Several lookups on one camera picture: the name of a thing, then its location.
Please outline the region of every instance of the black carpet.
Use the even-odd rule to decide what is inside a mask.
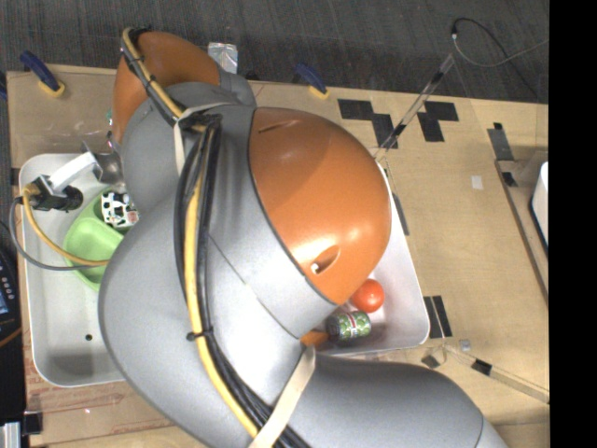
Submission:
[[[115,67],[126,26],[152,25],[200,46],[233,43],[239,73],[290,82],[296,63],[328,86],[419,92],[449,53],[437,94],[548,101],[549,0],[0,0],[0,69],[28,49],[48,63]],[[7,106],[0,103],[0,216],[11,199]],[[2,245],[7,238],[2,234]]]

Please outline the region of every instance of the table surface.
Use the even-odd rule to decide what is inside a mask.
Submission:
[[[104,144],[115,72],[50,67],[66,85],[59,99],[42,92],[29,73],[7,75],[15,168],[36,154],[78,153],[83,140],[92,150]],[[376,130],[396,125],[417,97],[330,88],[320,99],[301,85],[251,85],[259,105],[331,119],[371,150]],[[423,297],[443,311],[437,319],[432,312],[425,343],[374,357],[433,364],[509,446],[549,446],[548,258],[529,212],[538,165],[548,156],[548,107],[439,96],[428,103],[386,163]],[[488,130],[501,132],[511,159],[496,152]],[[139,440],[202,446],[125,382],[80,388],[45,382],[31,355],[22,259],[20,274],[28,411],[44,419],[33,446],[118,447]]]

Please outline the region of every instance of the red tomato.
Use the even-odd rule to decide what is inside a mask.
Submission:
[[[371,314],[382,306],[384,298],[382,284],[374,279],[367,279],[351,297],[351,304],[358,310]]]

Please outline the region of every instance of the green can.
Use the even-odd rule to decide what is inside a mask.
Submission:
[[[346,342],[371,333],[371,320],[362,311],[334,314],[327,318],[326,330],[333,342]]]

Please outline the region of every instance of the white strap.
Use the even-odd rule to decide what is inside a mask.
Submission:
[[[216,106],[222,105],[229,105],[229,102],[217,102],[217,103],[210,103],[209,105],[200,105],[200,106],[193,106],[191,108],[187,108],[182,115],[178,118],[174,125],[174,158],[176,160],[176,171],[178,171],[178,175],[180,175],[183,171],[183,166],[185,165],[185,146],[183,145],[183,135],[180,130],[180,126],[178,125],[179,121],[182,121],[185,118],[188,118],[193,113],[198,111],[205,111],[206,109],[211,109]]]
[[[302,353],[297,367],[282,390],[270,418],[253,438],[249,448],[271,448],[290,421],[300,395],[315,371],[315,349],[309,345]]]

